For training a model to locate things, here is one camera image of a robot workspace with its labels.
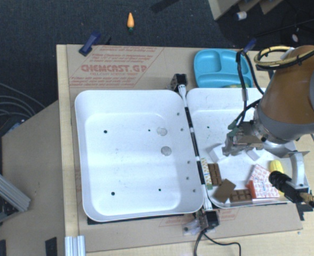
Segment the blue divided plate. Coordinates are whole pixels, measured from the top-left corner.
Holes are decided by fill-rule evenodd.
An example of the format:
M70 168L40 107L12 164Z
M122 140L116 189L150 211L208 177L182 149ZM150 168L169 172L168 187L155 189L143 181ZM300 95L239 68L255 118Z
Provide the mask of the blue divided plate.
M237 63L237 52L229 49L205 49L194 58L194 72L198 87L241 87ZM246 87L252 87L252 75L247 60L241 56L241 72Z

